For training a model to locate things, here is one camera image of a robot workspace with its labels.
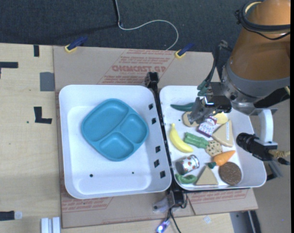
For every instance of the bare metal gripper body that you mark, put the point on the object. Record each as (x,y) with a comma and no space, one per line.
(220,98)

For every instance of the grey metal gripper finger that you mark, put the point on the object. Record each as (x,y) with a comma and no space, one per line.
(207,113)
(195,110)

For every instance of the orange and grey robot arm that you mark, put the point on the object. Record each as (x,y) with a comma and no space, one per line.
(261,54)

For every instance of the tan round biscuit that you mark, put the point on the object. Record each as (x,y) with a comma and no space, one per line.
(185,120)

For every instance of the green chili pepper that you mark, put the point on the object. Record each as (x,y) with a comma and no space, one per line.
(182,106)

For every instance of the white and purple carton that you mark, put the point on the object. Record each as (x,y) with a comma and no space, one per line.
(207,128)

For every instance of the yellow rounded toy food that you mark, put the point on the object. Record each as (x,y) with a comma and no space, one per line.
(222,118)

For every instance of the pale triangular sandwich slice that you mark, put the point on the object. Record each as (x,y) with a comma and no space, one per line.
(225,133)

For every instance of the yellow banana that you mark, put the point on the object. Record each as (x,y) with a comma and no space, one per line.
(178,141)

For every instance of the tan speckled biscuit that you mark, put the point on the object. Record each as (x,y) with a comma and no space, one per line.
(214,148)

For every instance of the thin black rod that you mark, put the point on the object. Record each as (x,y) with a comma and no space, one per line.
(163,127)

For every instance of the orange carrot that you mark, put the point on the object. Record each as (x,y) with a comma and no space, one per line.
(224,157)

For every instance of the small can strawberry print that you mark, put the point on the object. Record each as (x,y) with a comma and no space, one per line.
(188,164)

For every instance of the brown round biscuit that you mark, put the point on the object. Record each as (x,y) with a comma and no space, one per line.
(230,173)

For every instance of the tan triangular bread slice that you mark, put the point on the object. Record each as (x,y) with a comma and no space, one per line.
(206,178)

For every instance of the green curved pepper piece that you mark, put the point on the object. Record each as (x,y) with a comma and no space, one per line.
(185,179)

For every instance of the white plastic tray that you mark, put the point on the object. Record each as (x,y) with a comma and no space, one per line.
(251,169)
(105,176)

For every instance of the blue divided plate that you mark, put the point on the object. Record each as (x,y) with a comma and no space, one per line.
(112,127)

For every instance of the brown cardboard board red print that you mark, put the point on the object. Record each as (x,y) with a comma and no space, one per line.
(88,64)

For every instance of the black cylinder on white bracket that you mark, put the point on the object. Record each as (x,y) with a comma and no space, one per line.
(254,145)

